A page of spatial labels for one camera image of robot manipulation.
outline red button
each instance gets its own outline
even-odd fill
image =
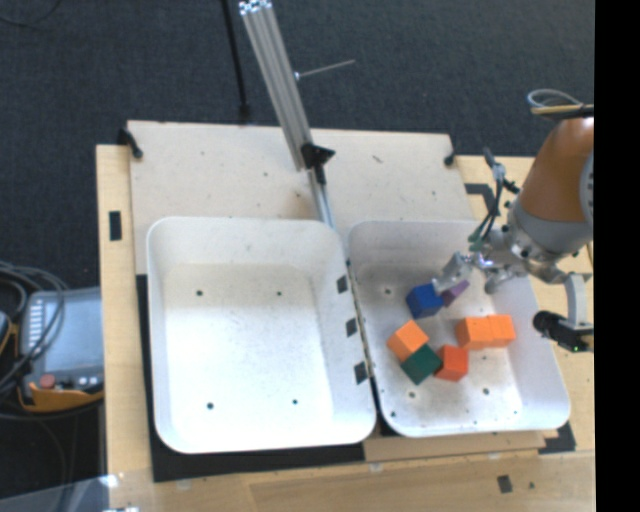
[[[53,389],[56,385],[56,376],[51,373],[45,373],[40,377],[40,387],[42,389]]]

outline toy block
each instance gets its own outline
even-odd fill
[[[440,359],[426,343],[400,365],[416,386],[440,368],[440,366],[442,366],[442,359]]]
[[[506,347],[516,339],[516,331],[513,328],[511,315],[489,315],[487,319],[493,333],[493,341],[488,346]]]
[[[387,347],[398,357],[401,363],[429,341],[429,336],[414,321],[409,320],[394,332],[387,340]]]
[[[407,295],[406,302],[413,318],[433,316],[444,305],[442,297],[436,293],[432,283],[416,286]]]
[[[444,307],[448,308],[451,306],[451,303],[456,300],[462,293],[469,288],[469,281],[466,279],[460,281],[453,288],[449,288],[448,290],[443,291],[440,296],[442,297],[442,302],[444,303]]]
[[[444,345],[437,352],[442,367],[434,373],[440,379],[458,382],[469,373],[469,351],[453,345]]]
[[[466,350],[480,350],[493,342],[491,323],[485,317],[466,317],[455,327],[458,345]]]

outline brown cylinder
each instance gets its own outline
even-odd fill
[[[594,120],[561,121],[551,131],[522,186],[518,200],[535,217],[584,222],[580,175],[593,151]]]

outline wooden table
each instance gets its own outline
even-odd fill
[[[412,137],[406,134],[410,144]],[[365,441],[364,463],[235,474],[154,483],[140,350],[130,150],[97,147],[101,289],[104,307],[106,442],[108,471],[118,481],[111,506],[145,510],[440,510],[586,511],[595,509],[594,370],[592,354],[554,348],[567,386],[575,450],[541,455],[562,432],[516,432],[407,440]],[[531,158],[498,158],[521,183]],[[465,183],[489,184],[477,156],[458,156],[445,172]],[[481,196],[469,196],[477,218]],[[122,232],[111,222],[118,212]],[[592,272],[588,250],[563,262],[565,270]],[[533,282],[541,309],[565,314],[562,287]],[[593,318],[593,280],[588,283]]]

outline robotic arm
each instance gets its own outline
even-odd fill
[[[522,186],[505,179],[505,169],[489,150],[485,160],[496,181],[496,201],[483,223],[469,237],[469,254],[455,253],[442,273],[432,280],[437,293],[464,280],[473,268],[486,277],[485,292],[501,283],[532,275],[548,284],[562,284],[568,316],[541,311],[534,326],[560,346],[593,351],[593,325],[587,322],[584,283],[591,274],[565,273],[557,263],[593,240],[593,106],[545,106],[532,111],[557,124],[542,145]],[[503,188],[517,194],[507,222],[493,227]]]

